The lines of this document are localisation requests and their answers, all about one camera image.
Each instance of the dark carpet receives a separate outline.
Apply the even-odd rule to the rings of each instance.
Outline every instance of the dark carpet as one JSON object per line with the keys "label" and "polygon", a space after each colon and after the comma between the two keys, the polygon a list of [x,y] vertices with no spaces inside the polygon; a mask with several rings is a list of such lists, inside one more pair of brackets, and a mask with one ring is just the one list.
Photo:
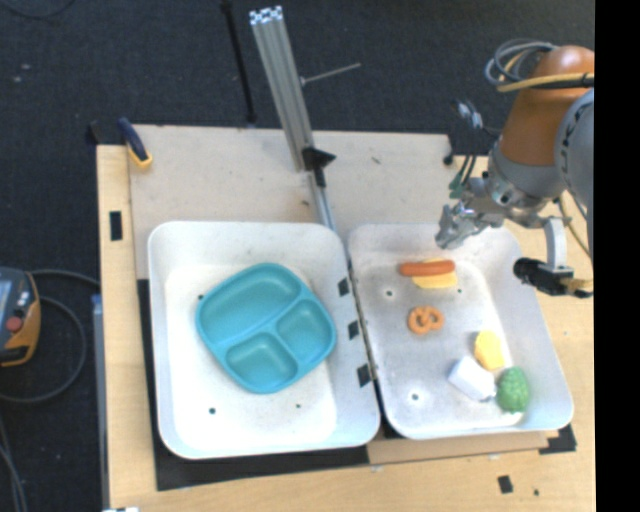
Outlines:
{"label": "dark carpet", "polygon": [[[279,127],[248,24],[262,0],[233,3],[257,126]],[[595,0],[282,1],[303,77],[356,62],[305,87],[314,130],[450,133],[486,153],[451,109],[471,101],[500,127],[513,97],[482,72],[503,42],[530,37],[595,50]],[[2,0],[0,3],[0,266],[99,276],[94,147],[120,143],[116,120],[244,126],[247,107],[220,2]],[[39,277],[43,295],[81,320],[87,361],[74,384],[40,404],[0,400],[12,459],[32,512],[102,509],[92,304],[95,290]],[[73,322],[43,306],[40,347],[0,369],[0,394],[54,389],[80,356]],[[13,510],[0,460],[0,511]]]}

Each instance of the pretzel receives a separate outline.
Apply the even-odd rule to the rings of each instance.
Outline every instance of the pretzel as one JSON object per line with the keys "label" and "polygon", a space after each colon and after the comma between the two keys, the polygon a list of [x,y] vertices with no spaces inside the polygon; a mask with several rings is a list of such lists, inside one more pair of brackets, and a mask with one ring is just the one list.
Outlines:
{"label": "pretzel", "polygon": [[444,325],[444,316],[433,306],[417,306],[409,313],[407,325],[415,334],[426,334],[431,329],[441,329]]}

